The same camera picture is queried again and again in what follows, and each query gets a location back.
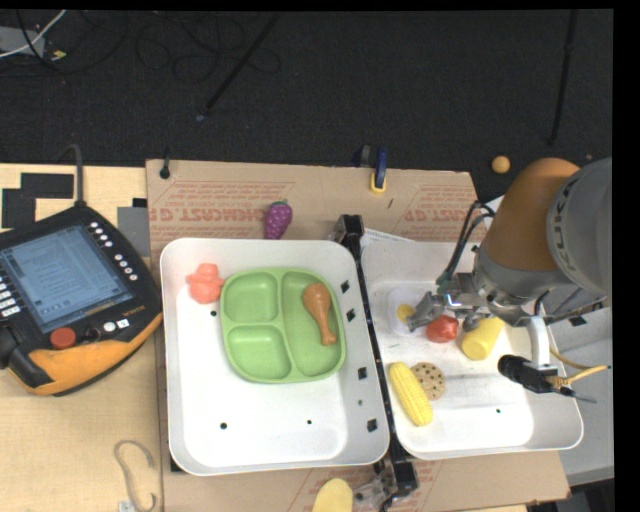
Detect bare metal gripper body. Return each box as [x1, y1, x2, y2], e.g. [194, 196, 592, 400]
[441, 271, 540, 328]

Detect yellow bottle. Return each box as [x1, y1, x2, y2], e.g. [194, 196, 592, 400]
[460, 316, 506, 362]

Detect white fried egg, yellow yolk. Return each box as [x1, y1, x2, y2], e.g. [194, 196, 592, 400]
[386, 286, 427, 335]

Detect red tomato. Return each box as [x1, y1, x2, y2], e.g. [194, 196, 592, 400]
[425, 314, 460, 345]

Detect thin black rod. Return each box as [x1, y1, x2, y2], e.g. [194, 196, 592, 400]
[344, 233, 409, 474]

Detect brown chocolate chip biscuit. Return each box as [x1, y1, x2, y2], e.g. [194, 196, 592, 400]
[410, 361, 447, 402]

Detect white paper sheet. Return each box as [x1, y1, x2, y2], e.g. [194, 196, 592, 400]
[361, 227, 416, 247]

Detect yellow corn cob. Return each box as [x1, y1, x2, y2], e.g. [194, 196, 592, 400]
[388, 361, 434, 428]

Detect white plastic tray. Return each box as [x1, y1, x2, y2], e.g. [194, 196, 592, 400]
[359, 239, 585, 462]
[159, 236, 392, 477]

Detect brown chicken drumstick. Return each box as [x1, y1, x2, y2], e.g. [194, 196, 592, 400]
[301, 282, 338, 348]

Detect brown cardboard board, red print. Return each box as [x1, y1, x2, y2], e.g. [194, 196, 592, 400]
[144, 158, 572, 512]

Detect purple grapes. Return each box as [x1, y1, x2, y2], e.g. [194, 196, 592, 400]
[263, 199, 294, 241]

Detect green divided plate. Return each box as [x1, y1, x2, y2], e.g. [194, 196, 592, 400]
[219, 267, 348, 385]

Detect pale yellow rounded toy food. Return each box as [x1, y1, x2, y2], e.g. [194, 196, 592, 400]
[311, 477, 354, 512]

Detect pink toy shrimp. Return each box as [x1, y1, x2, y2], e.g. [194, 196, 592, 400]
[185, 262, 226, 305]

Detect black cylinder on white bracket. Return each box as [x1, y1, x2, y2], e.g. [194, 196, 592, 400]
[496, 314, 561, 395]

